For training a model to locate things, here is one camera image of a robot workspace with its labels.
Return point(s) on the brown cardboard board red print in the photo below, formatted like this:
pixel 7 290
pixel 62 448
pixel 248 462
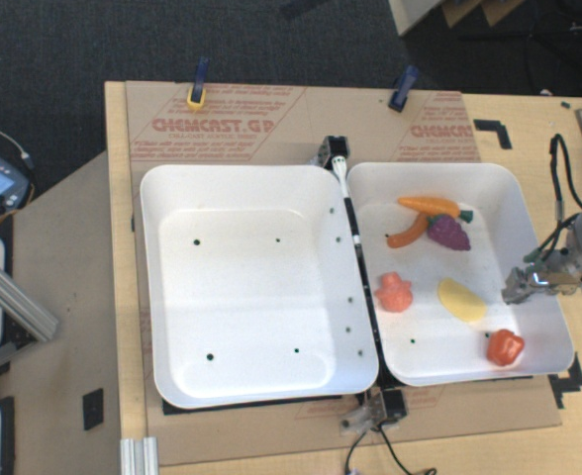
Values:
pixel 281 117

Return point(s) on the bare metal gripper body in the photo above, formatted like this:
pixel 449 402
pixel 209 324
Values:
pixel 563 275

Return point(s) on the yellow toy slice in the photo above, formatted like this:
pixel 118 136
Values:
pixel 461 301

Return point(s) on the white plastic tray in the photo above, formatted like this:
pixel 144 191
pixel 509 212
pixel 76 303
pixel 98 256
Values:
pixel 251 285
pixel 449 265

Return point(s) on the thin black and white rod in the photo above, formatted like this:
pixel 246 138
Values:
pixel 356 238

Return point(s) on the purple grapes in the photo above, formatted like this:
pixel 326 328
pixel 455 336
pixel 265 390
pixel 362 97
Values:
pixel 448 233

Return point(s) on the pink toy strawberry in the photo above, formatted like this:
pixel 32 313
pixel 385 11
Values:
pixel 394 292

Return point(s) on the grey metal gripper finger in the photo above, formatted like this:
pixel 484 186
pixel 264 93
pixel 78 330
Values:
pixel 516 295
pixel 517 276

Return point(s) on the orange bell pepper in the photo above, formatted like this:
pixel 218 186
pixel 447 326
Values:
pixel 505 347

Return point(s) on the orange carrot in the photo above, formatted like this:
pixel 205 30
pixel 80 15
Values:
pixel 429 205

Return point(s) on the orange sausage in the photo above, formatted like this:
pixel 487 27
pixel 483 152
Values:
pixel 410 234

